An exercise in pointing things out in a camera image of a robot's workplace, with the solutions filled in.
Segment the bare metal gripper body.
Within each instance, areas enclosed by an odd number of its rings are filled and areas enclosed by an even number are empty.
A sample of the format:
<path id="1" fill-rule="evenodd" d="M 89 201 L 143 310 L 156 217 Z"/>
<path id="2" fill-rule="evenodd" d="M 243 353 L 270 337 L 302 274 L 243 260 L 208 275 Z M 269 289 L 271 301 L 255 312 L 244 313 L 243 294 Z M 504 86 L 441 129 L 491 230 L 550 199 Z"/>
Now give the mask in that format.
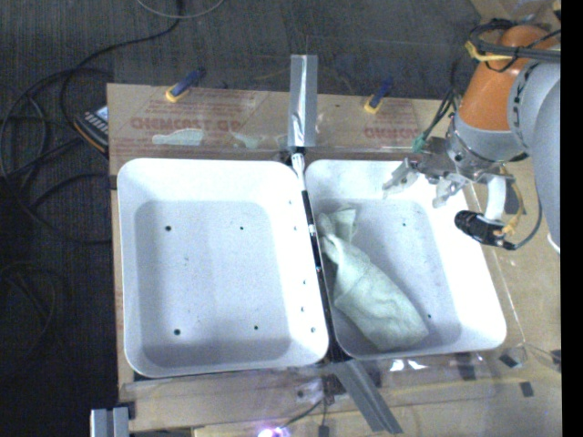
<path id="1" fill-rule="evenodd" d="M 457 137 L 420 136 L 415 140 L 415 170 L 436 181 L 486 183 L 502 175 L 502 165 L 478 156 Z"/>

